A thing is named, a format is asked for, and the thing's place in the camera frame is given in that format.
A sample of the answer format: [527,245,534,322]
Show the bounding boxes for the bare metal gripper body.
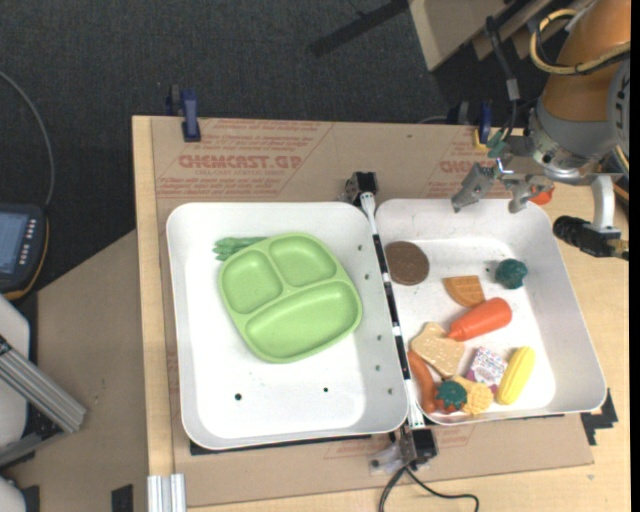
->
[497,135,602,194]

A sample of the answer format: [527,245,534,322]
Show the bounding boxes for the dark green broccoli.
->
[494,258,529,291]

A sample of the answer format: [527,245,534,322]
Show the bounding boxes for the brown round biscuit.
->
[383,240,431,287]

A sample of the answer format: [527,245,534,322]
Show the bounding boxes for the orange waffle slice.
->
[442,274,487,309]

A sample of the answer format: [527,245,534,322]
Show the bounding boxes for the white plastic tray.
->
[373,198,609,428]
[165,201,411,451]

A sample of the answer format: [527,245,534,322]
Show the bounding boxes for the orange carrot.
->
[446,297,514,343]

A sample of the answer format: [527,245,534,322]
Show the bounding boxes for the thin black and white rod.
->
[360,192,427,429]

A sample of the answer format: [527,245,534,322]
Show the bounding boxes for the tan bread slice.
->
[409,322,467,379]

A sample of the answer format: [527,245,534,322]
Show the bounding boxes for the pink and white packet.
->
[466,346,509,395]

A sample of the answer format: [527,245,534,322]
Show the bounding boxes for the yellow corn cob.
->
[494,346,537,407]

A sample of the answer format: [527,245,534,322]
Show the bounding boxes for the brown cardboard board red print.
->
[149,117,596,509]

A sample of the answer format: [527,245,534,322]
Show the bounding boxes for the orange red sausage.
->
[406,349,442,415]

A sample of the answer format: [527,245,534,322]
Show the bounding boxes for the yellow waffle cone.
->
[452,375,496,417]

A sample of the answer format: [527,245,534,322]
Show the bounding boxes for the red strawberry with green top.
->
[433,379,469,415]

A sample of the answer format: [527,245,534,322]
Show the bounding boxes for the green divided plate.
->
[217,232,364,365]

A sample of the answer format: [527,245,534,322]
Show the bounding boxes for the green asparagus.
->
[212,235,269,263]

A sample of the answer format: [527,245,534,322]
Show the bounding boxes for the black cylinder on white bracket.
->
[552,174,625,259]

